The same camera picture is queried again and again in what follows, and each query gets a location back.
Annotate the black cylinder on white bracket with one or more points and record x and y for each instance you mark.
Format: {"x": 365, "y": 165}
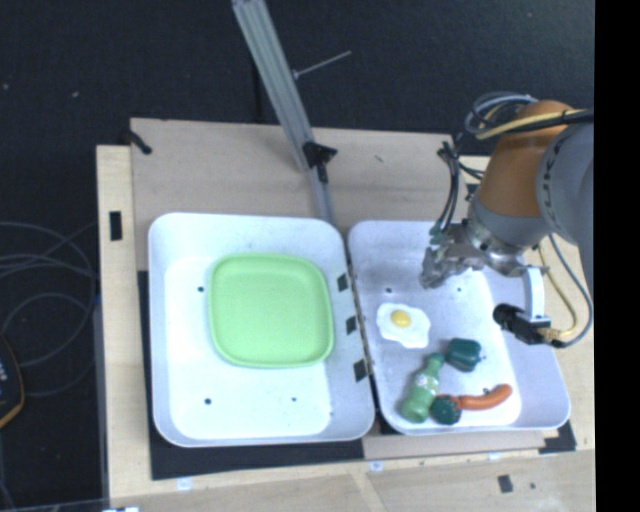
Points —
{"x": 520, "y": 325}

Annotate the orange sausage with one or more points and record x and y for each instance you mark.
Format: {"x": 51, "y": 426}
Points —
{"x": 487, "y": 398}

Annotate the thin black and white rod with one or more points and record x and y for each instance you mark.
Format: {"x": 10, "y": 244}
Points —
{"x": 361, "y": 330}

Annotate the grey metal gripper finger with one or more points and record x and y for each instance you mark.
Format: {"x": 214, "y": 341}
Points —
{"x": 428, "y": 276}
{"x": 442, "y": 270}

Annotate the green bottle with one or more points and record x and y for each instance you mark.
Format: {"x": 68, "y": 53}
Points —
{"x": 420, "y": 395}

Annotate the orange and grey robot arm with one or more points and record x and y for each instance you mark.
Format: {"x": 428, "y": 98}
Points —
{"x": 520, "y": 170}

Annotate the white and yellow fried egg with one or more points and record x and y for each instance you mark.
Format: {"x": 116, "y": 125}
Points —
{"x": 402, "y": 325}

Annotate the dark green broccoli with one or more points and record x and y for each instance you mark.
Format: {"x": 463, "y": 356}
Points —
{"x": 445, "y": 411}

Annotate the brown cardboard board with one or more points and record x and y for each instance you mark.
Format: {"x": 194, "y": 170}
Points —
{"x": 225, "y": 170}

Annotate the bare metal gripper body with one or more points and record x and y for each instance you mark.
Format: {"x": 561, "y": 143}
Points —
{"x": 480, "y": 252}

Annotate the dark green bell pepper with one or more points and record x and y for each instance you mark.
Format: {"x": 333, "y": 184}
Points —
{"x": 464, "y": 354}

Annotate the white plastic tray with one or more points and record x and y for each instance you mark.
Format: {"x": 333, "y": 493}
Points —
{"x": 250, "y": 405}
{"x": 540, "y": 390}

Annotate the green plate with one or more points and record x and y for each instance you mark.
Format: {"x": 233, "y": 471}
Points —
{"x": 270, "y": 310}

